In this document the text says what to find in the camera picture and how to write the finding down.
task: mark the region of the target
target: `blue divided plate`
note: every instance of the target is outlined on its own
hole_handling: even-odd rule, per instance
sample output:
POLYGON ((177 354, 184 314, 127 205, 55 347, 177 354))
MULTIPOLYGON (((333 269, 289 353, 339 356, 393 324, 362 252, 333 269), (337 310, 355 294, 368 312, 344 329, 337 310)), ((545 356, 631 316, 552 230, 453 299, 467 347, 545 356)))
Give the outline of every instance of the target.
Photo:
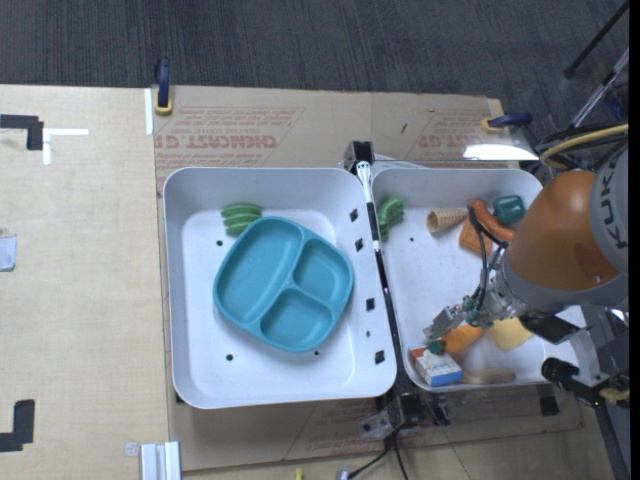
POLYGON ((282 217, 261 217, 237 238, 213 284, 227 319, 287 352, 322 343, 353 288, 347 257, 311 230, 282 217))

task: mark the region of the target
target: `cork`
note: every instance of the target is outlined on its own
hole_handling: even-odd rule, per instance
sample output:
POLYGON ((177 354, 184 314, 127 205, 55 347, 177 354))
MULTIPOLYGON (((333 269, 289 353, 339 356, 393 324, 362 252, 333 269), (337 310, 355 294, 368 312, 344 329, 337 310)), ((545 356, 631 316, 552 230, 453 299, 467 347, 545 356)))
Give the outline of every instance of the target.
POLYGON ((467 217, 467 210, 460 208, 431 210, 427 216, 427 229, 432 233, 444 231, 467 217))

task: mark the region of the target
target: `small box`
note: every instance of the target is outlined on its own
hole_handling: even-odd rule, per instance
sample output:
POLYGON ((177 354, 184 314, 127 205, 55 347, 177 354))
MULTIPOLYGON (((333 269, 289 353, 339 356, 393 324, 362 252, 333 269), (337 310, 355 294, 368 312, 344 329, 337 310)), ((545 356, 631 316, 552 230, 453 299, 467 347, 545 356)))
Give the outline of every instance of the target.
POLYGON ((429 347, 412 348, 409 350, 409 360, 418 375, 431 387, 462 380, 462 368, 446 352, 432 354, 429 347))

